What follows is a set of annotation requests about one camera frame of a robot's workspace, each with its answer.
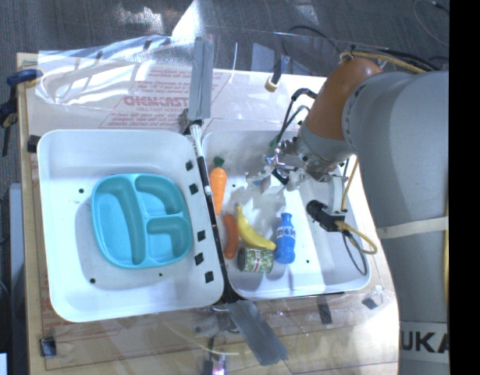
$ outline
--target white label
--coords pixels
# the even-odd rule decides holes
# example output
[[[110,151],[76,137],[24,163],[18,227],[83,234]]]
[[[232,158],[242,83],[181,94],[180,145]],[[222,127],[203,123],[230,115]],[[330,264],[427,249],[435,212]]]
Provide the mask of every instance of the white label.
[[[450,362],[450,340],[445,323],[400,323],[400,355],[402,359]]]

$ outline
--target yellow banana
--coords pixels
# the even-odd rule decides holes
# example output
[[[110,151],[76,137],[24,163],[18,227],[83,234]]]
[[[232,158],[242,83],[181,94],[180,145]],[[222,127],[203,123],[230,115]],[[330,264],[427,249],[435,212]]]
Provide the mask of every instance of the yellow banana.
[[[275,250],[276,244],[265,237],[262,237],[257,231],[250,225],[247,217],[243,214],[243,207],[238,205],[236,208],[238,217],[236,221],[238,223],[238,232],[241,238],[250,247],[255,248],[267,248],[268,250]]]

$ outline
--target orange carrot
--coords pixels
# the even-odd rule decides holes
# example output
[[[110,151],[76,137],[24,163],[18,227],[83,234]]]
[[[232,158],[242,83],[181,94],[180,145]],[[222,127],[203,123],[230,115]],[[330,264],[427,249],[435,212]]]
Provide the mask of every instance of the orange carrot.
[[[223,159],[220,157],[215,157],[215,168],[210,172],[209,176],[216,215],[219,215],[222,211],[222,200],[224,199],[224,193],[226,191],[227,173],[221,167],[223,163]]]
[[[240,240],[240,234],[238,232],[238,225],[236,219],[232,214],[225,214],[222,217],[227,232],[227,243],[224,248],[224,257],[232,259],[238,249],[238,241]]]

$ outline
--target tin can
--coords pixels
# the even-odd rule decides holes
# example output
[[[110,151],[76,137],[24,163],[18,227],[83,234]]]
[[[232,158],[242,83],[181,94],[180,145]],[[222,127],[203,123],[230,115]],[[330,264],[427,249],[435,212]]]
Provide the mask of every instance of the tin can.
[[[274,254],[265,248],[242,247],[238,250],[238,268],[242,272],[270,273]]]

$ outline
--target blue bottle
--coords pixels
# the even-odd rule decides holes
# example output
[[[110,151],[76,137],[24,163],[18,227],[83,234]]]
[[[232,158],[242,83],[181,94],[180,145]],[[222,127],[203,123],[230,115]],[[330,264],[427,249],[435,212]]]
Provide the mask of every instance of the blue bottle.
[[[292,214],[281,214],[281,223],[276,229],[276,251],[274,258],[278,263],[291,264],[295,260],[295,229],[292,224]]]

